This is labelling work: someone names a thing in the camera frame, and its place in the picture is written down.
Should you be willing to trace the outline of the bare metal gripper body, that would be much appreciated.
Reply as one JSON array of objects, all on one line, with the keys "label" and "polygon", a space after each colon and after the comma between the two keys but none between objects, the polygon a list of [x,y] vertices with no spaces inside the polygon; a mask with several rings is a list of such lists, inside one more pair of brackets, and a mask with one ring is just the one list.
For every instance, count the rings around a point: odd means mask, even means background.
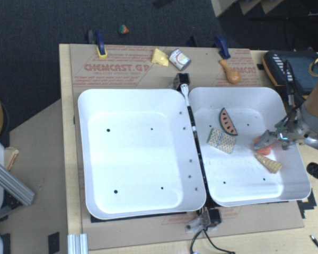
[{"label": "bare metal gripper body", "polygon": [[277,137],[286,146],[299,143],[318,150],[318,124],[309,126],[305,122],[289,122],[276,128]]}]

